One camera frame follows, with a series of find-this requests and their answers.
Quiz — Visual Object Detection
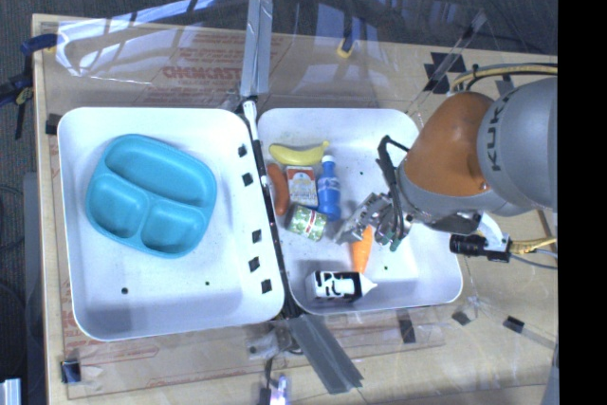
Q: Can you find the black cylinder on white bracket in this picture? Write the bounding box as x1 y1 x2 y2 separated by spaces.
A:
449 211 513 264

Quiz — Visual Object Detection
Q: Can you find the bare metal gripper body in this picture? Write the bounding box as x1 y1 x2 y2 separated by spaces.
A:
368 192 405 245

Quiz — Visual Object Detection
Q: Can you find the orange and white carton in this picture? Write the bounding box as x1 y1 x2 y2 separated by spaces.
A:
285 165 320 210

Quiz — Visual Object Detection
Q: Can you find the orange sausage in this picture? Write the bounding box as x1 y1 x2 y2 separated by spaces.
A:
266 162 291 217

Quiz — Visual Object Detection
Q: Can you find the blue bottle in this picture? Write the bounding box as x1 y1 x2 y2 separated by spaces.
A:
316 155 343 223

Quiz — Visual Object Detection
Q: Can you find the orange carrot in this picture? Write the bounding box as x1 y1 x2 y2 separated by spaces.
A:
350 225 376 276

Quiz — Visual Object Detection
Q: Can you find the brown cardboard board red print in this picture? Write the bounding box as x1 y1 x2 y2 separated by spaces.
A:
40 28 451 399

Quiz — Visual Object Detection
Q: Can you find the black and white milk carton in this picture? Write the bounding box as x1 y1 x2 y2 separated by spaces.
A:
304 269 379 304

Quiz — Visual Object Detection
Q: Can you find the yellow banana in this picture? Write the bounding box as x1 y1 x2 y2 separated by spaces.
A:
267 139 331 168

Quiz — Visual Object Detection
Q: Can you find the green can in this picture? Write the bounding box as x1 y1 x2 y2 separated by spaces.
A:
284 203 329 243

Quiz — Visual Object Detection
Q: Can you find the blue divided plate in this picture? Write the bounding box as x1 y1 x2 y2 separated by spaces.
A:
84 133 219 260

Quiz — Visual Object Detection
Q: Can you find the white plastic tray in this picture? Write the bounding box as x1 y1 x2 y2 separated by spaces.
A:
255 107 465 317
56 106 286 342

